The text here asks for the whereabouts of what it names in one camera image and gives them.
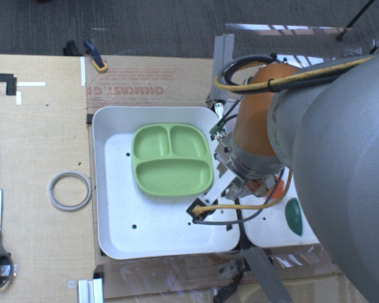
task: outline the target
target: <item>dark gray carpet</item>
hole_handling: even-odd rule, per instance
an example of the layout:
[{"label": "dark gray carpet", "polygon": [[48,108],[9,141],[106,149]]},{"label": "dark gray carpet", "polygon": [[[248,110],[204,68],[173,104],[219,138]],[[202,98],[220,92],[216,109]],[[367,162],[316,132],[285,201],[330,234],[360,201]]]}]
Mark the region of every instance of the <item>dark gray carpet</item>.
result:
[{"label": "dark gray carpet", "polygon": [[[227,23],[345,27],[369,0],[0,0],[0,54],[62,55],[73,39],[102,54],[212,58]],[[235,56],[367,54],[379,39],[379,0],[344,35],[236,31]]]}]

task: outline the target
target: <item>yellow cable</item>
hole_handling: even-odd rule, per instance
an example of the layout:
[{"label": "yellow cable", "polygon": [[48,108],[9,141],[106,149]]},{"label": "yellow cable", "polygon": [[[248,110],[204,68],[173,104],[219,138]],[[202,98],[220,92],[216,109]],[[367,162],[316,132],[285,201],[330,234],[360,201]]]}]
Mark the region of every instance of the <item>yellow cable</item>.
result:
[{"label": "yellow cable", "polygon": [[289,190],[289,186],[291,185],[291,181],[292,181],[292,171],[290,170],[284,192],[282,192],[279,198],[265,205],[208,205],[208,206],[196,205],[193,208],[192,212],[195,214],[196,217],[198,217],[203,212],[217,210],[217,209],[260,210],[260,209],[270,208],[271,206],[276,205],[277,203],[281,202],[283,198],[285,198],[285,195]]},{"label": "yellow cable", "polygon": [[[318,75],[331,73],[332,71],[337,71],[339,69],[351,68],[353,66],[356,66],[358,64],[362,64],[362,63],[366,62],[367,60],[371,59],[372,57],[373,56],[370,56],[370,57],[366,57],[363,59],[358,59],[356,61],[347,62],[344,64],[333,65],[333,66],[329,66],[327,68],[315,69],[315,70],[304,72],[304,73],[286,76],[285,78],[279,78],[276,80],[271,80],[270,86],[277,86],[277,85],[281,85],[281,84],[291,83],[291,82],[295,82],[295,81],[299,81],[299,80],[304,80],[307,78],[312,78],[312,77],[315,77]],[[253,83],[253,84],[246,84],[246,85],[225,85],[225,84],[219,83],[217,76],[214,78],[214,85],[217,88],[220,88],[223,90],[229,90],[232,92],[253,91],[253,90],[261,90],[263,88],[268,88],[268,82]]]}]

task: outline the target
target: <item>wooden table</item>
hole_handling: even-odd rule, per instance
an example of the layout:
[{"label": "wooden table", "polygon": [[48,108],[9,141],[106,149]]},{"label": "wooden table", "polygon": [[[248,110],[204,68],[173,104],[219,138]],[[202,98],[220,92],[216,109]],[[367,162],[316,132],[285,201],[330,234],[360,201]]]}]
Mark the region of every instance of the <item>wooden table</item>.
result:
[{"label": "wooden table", "polygon": [[[16,265],[13,281],[0,291],[0,303],[77,302],[77,281],[93,277],[92,201],[66,212],[55,208],[48,194],[52,178],[60,172],[75,170],[91,177],[87,95],[80,70],[79,57],[0,55],[0,73],[14,74],[18,82],[45,82],[19,87],[21,104],[7,96],[0,83],[3,245]],[[55,194],[73,205],[84,198],[85,188],[66,178],[56,185]],[[295,281],[287,287],[295,302],[328,302],[329,293],[332,302],[365,302],[343,275]],[[266,302],[262,291],[250,286],[241,287],[227,302],[256,291],[253,299]],[[197,297],[207,302],[211,291],[199,291]],[[177,293],[110,302],[192,302],[192,298]]]}]

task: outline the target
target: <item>gray ring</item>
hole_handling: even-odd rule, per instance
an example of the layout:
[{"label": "gray ring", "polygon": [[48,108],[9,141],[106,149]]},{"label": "gray ring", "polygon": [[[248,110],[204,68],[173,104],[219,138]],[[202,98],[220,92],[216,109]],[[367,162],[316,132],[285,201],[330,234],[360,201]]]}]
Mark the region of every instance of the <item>gray ring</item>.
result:
[{"label": "gray ring", "polygon": [[[54,195],[53,195],[53,188],[56,184],[56,182],[60,179],[62,179],[63,177],[77,177],[79,180],[81,180],[85,185],[86,185],[86,188],[87,188],[87,195],[85,197],[85,199],[80,202],[79,204],[77,205],[71,205],[71,206],[68,206],[68,205],[63,205],[62,203],[58,202]],[[69,170],[69,171],[66,171],[66,172],[63,172],[63,173],[60,173],[58,175],[56,175],[51,183],[49,184],[49,198],[51,199],[51,202],[52,204],[60,209],[60,210],[63,210],[63,211],[76,211],[80,208],[82,208],[83,206],[85,206],[88,201],[90,200],[90,196],[91,196],[91,184],[90,184],[90,181],[81,173],[79,172],[75,172],[73,170]]]}]

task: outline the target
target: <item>green divided plate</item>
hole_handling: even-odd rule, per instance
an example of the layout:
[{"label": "green divided plate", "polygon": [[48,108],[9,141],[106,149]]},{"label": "green divided plate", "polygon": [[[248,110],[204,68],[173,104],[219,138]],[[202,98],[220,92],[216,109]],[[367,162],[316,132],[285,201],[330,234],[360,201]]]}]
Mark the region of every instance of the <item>green divided plate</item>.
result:
[{"label": "green divided plate", "polygon": [[206,191],[214,179],[207,140],[188,124],[150,124],[132,141],[135,180],[146,194],[188,196]]}]

